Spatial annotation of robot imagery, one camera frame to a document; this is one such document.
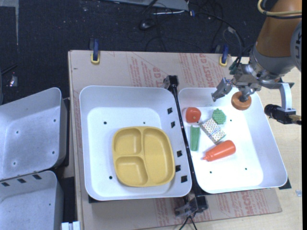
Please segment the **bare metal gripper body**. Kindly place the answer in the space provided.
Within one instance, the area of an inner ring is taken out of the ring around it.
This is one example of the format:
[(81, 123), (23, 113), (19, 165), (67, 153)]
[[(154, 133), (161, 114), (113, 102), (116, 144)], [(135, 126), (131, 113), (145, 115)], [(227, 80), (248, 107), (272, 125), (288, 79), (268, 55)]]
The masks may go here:
[(231, 68), (232, 83), (244, 93), (260, 91), (262, 87), (270, 87), (276, 81), (276, 75), (265, 70), (258, 63), (235, 64)]

